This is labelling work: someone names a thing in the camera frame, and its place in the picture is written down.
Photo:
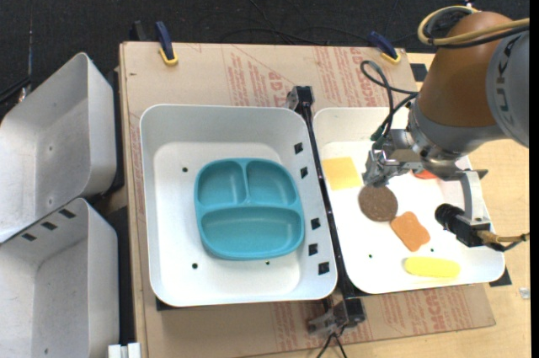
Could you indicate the white plastic tray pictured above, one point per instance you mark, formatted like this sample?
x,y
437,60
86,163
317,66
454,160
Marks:
x,y
168,221
54,145
379,263
54,284

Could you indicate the yellow banana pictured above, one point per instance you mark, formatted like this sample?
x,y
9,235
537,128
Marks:
x,y
431,267

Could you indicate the brown round patty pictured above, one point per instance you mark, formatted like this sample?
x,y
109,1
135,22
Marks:
x,y
378,204

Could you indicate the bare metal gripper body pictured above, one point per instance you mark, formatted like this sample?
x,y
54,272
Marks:
x,y
406,152

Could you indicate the brown cardboard board, red print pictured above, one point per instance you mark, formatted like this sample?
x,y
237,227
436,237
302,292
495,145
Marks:
x,y
210,70

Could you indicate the orange bread slice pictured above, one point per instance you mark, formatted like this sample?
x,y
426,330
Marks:
x,y
410,231

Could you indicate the red toy food piece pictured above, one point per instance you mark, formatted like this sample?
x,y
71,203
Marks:
x,y
422,174

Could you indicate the black cylinder on white bracket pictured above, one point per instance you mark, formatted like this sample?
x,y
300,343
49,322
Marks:
x,y
461,223

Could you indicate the yellow cheese slice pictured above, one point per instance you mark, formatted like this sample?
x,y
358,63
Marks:
x,y
342,173

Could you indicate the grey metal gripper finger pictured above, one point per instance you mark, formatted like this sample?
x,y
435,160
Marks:
x,y
389,174
372,170

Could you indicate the blue divided plate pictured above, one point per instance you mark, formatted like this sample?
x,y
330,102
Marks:
x,y
248,221

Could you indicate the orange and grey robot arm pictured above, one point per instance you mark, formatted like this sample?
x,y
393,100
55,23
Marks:
x,y
459,91

